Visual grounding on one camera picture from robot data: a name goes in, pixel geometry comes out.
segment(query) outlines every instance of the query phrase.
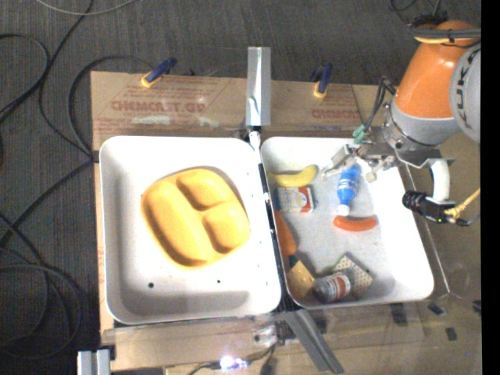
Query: cardboard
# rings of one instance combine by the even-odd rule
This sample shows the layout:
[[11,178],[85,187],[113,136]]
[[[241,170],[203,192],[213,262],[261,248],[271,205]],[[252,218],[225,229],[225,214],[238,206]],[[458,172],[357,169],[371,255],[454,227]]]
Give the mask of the cardboard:
[[[144,74],[91,72],[93,149],[116,135],[227,137],[245,130],[246,79],[164,75],[150,88]],[[349,84],[271,81],[268,134],[322,131],[348,136],[360,124]]]

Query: white plastic tray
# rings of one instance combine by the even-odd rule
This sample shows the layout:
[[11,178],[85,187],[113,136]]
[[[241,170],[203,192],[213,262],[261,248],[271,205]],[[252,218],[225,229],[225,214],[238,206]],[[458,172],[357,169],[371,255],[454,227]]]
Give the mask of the white plastic tray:
[[[100,151],[105,296],[112,316],[144,324],[268,313],[281,289],[259,169],[250,145],[233,138],[118,136]],[[141,217],[144,190],[193,167],[222,171],[247,211],[250,239],[197,270],[173,265]]]
[[[319,169],[351,139],[272,137],[262,144],[266,171],[300,170],[310,164]],[[363,175],[370,169],[359,161]],[[378,226],[363,232],[336,228],[333,219],[338,205],[338,175],[323,181],[316,177],[312,193],[316,208],[308,213],[284,212],[298,243],[297,256],[314,277],[327,275],[345,253],[368,269],[373,283],[358,301],[333,305],[370,305],[405,302],[429,296],[434,279],[413,214],[402,204],[405,193],[397,168],[377,173],[373,183],[361,180],[351,215],[377,215]],[[314,298],[295,299],[306,308],[319,307]]]

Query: blue bottle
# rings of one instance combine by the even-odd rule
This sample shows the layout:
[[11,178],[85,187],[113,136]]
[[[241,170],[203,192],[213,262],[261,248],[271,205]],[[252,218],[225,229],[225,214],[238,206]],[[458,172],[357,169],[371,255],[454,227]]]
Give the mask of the blue bottle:
[[337,206],[337,214],[339,216],[349,215],[351,211],[349,205],[358,191],[360,174],[361,169],[358,164],[354,164],[350,168],[342,171],[337,187],[337,196],[340,200],[340,204]]

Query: black floor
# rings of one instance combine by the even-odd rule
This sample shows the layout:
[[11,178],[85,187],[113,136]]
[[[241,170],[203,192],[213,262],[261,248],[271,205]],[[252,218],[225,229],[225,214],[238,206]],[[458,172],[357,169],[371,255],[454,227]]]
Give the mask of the black floor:
[[481,0],[135,0],[90,16],[0,0],[0,373],[76,373],[99,344],[88,70],[175,57],[173,73],[245,77],[247,47],[269,46],[274,80],[330,61],[334,83],[397,84],[418,45],[405,24],[434,12],[481,26]]

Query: yellow divided plate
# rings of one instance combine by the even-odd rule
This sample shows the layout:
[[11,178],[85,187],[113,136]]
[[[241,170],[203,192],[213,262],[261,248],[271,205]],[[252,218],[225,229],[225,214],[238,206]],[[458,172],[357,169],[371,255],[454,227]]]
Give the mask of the yellow divided plate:
[[216,172],[194,168],[152,184],[141,196],[154,239],[176,264],[208,266],[250,237],[245,209]]

